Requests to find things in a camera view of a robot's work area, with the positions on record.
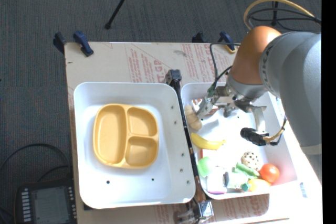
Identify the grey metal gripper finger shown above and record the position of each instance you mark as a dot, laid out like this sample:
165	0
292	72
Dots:
204	108
228	111

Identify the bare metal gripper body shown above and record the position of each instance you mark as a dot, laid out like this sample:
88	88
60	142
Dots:
223	98

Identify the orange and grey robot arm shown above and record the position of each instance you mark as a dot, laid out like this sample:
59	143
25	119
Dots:
288	65

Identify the brown and white carton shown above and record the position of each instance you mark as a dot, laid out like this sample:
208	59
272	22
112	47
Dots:
195	102

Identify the beige toy bread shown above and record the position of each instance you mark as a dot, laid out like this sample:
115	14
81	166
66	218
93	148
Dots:
193	119

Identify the white plastic tray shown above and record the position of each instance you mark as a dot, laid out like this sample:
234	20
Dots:
168	181
231	128

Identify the yellow banana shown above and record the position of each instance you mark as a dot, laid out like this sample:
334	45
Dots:
207	143

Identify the beige dotted ball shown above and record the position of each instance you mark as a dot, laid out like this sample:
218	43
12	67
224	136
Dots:
250	160

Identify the green toy pear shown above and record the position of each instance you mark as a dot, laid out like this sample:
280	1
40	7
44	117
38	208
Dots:
204	166

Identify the green toy bean pod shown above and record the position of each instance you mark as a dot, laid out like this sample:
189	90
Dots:
246	170

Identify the white and green packet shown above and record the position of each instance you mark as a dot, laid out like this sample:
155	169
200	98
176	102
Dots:
236	179

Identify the white and pink carton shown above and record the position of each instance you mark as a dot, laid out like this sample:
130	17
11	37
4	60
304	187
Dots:
216	181

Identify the brown cardboard board red print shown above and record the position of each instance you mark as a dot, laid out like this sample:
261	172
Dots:
147	63

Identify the orange toy tomato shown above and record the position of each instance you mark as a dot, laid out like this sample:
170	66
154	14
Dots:
270	173

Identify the small teal toy piece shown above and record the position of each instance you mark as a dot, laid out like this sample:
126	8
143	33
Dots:
246	187

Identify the yellow toy lemon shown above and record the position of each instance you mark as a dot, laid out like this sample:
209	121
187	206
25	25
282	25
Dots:
260	185

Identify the yellow divided plate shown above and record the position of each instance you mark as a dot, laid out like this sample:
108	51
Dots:
110	133

